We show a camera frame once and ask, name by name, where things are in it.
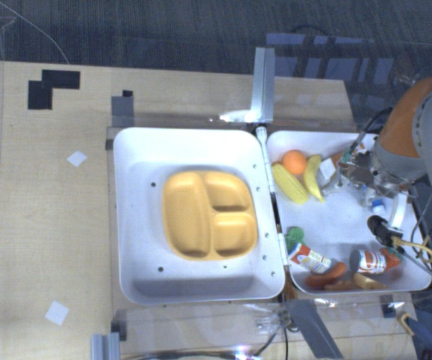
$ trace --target dark floor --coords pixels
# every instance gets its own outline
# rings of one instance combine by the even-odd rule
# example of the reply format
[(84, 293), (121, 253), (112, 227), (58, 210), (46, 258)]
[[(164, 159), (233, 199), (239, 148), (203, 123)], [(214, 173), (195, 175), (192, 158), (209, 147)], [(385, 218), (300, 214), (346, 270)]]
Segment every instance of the dark floor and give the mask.
[[(432, 0), (1, 0), (49, 33), (71, 64), (252, 73), (268, 33), (432, 44)], [(0, 16), (12, 13), (0, 5)], [(7, 60), (64, 62), (18, 19)]]

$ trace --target wooden surface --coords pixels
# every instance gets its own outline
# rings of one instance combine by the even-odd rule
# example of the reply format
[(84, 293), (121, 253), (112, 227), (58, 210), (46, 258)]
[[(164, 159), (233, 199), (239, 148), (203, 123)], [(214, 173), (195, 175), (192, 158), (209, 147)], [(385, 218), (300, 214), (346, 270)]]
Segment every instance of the wooden surface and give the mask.
[[(44, 68), (81, 71), (80, 90), (54, 89), (52, 111), (27, 110), (28, 80), (41, 80)], [(308, 119), (319, 116), (329, 121), (340, 116), (338, 121), (350, 121), (341, 82), (294, 79), (285, 80), (280, 88), (279, 84), (277, 102), (291, 116), (301, 109)], [(111, 96), (121, 96), (122, 89), (132, 90), (136, 114), (214, 116), (249, 109), (251, 76), (0, 63), (1, 86), (0, 360), (89, 359), (91, 336), (107, 334), (113, 317), (104, 148)], [(309, 96), (298, 99), (301, 92)], [(67, 162), (75, 151), (88, 156), (78, 167)], [(45, 319), (53, 301), (69, 308), (61, 326)], [(214, 335), (222, 335), (234, 324), (234, 316), (219, 317), (221, 308), (211, 309), (216, 311), (208, 322)], [(197, 314), (187, 319), (177, 313), (184, 309), (163, 311), (164, 324), (162, 308), (135, 311), (141, 312), (136, 316), (142, 319), (142, 329), (147, 327), (146, 333), (158, 343), (175, 348), (184, 342), (208, 344), (198, 343), (192, 335)], [(347, 359), (377, 359), (388, 354), (392, 359), (414, 358), (411, 340), (400, 327), (374, 316), (367, 322), (358, 317), (351, 321), (357, 324), (346, 324), (343, 332), (356, 338), (337, 339), (341, 350), (349, 354)], [(254, 321), (247, 323), (253, 329)], [(373, 337), (367, 330), (361, 337), (361, 324), (392, 336)], [(174, 329), (165, 336), (164, 327)], [(302, 337), (294, 340), (289, 358), (298, 353), (299, 358), (310, 359)], [(271, 346), (264, 359), (281, 359), (281, 350), (284, 345)]]

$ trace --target yellow cable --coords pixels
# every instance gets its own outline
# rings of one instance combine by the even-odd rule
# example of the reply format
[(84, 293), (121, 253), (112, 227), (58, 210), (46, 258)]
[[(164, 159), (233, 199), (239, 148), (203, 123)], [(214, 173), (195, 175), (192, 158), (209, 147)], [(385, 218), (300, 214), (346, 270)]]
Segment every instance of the yellow cable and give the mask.
[[(406, 245), (408, 247), (418, 248), (419, 249), (419, 252), (418, 252), (419, 259), (423, 263), (428, 263), (428, 264), (432, 263), (432, 249), (426, 247), (426, 244), (428, 243), (429, 238), (426, 238), (423, 241), (423, 244), (412, 243), (411, 241), (402, 240), (401, 238), (398, 238), (398, 237), (395, 237), (395, 236), (391, 237), (391, 239), (392, 239), (393, 244), (394, 244), (395, 247)], [(427, 259), (425, 259), (424, 257), (422, 257), (420, 255), (422, 253), (422, 251), (426, 252)]]

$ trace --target corn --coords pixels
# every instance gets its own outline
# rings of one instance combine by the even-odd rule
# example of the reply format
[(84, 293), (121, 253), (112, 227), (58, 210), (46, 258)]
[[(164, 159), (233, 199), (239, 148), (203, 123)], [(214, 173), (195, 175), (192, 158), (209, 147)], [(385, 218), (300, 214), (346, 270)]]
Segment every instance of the corn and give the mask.
[(288, 196), (293, 202), (304, 204), (308, 201), (308, 192), (303, 187), (299, 180), (291, 175), (291, 173), (279, 163), (276, 163), (271, 168), (273, 171), (274, 181), (277, 186)]

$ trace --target can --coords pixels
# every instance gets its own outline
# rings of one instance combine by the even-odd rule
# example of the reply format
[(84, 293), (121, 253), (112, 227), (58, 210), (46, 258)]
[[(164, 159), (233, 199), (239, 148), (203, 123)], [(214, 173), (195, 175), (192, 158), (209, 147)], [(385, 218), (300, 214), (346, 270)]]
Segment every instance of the can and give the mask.
[(330, 259), (301, 243), (295, 246), (295, 249), (289, 254), (289, 259), (313, 273), (322, 274), (331, 268)]
[(386, 256), (373, 250), (354, 250), (349, 257), (353, 272), (379, 274), (386, 270)]

